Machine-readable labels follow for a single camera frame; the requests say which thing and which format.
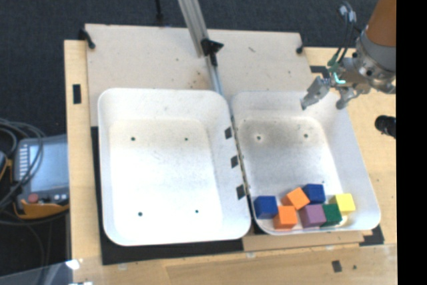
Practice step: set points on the purple cube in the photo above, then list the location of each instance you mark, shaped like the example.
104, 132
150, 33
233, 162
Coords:
312, 215

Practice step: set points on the thin black and white rod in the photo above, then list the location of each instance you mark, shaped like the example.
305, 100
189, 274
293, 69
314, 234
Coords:
241, 157

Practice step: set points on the pale flat board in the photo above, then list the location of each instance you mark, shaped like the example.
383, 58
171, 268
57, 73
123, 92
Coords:
140, 60

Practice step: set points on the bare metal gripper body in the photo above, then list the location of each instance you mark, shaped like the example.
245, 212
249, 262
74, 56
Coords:
365, 75

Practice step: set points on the white plastic tray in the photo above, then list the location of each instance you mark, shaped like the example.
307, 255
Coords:
160, 173
293, 160

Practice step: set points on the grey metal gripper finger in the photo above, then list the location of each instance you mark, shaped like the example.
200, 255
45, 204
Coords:
347, 98
315, 93

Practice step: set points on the blue cube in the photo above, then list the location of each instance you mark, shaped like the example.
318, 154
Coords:
266, 205
315, 193

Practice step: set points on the orange cube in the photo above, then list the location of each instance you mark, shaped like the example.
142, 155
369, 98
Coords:
286, 217
298, 197

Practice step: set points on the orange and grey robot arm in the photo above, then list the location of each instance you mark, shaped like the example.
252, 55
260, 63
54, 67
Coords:
383, 20

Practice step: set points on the green cube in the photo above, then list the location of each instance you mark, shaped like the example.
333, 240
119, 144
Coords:
332, 214

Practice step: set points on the yellow cube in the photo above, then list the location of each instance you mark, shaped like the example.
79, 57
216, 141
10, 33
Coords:
345, 203

